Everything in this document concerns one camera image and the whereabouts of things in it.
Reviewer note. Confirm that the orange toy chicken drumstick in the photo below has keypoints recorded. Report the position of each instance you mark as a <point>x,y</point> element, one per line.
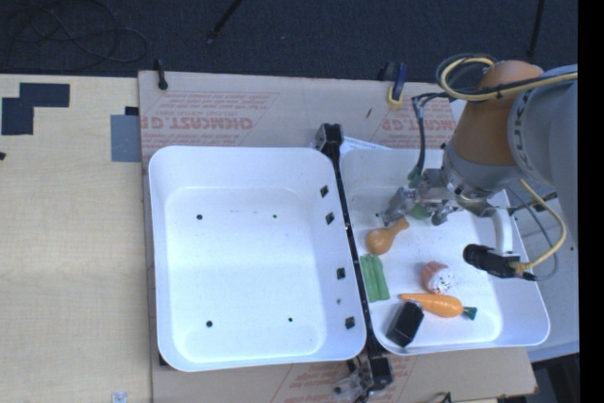
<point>381,240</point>

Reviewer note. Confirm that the small black bottle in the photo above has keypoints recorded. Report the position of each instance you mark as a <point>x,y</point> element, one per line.
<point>405,324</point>

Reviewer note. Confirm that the light green toy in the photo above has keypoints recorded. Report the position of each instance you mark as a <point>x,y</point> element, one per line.
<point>420,211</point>

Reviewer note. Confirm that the black cylinder on white bracket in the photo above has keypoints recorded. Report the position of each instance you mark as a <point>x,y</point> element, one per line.
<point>491,260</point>

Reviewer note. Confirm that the brown cardboard board red print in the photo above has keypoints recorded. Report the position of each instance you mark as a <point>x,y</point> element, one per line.
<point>226,122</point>

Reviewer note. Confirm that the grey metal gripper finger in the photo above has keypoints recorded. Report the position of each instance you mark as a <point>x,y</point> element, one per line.
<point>442,214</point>
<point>398,203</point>

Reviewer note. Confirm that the white paper sheet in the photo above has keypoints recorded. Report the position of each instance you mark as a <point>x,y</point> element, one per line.
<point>363,143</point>

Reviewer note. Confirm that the white plastic tray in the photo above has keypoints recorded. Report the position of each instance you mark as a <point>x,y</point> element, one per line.
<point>453,325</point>
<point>245,259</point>

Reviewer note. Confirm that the pink toy cupcake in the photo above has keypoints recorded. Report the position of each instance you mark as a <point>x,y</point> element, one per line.
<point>438,277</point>

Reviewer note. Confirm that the orange toy carrot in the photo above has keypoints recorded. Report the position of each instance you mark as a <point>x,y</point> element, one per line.
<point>441,304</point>

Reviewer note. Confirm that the green toy beans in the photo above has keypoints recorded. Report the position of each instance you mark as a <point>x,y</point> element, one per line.
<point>374,278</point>

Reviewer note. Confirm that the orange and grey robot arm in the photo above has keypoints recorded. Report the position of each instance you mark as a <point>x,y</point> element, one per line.
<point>491,127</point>

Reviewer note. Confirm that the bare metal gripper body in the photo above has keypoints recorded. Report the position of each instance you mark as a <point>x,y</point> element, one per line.
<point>436,189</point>

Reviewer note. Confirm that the thin black rod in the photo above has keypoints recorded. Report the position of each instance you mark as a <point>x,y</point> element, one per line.
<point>351,240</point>

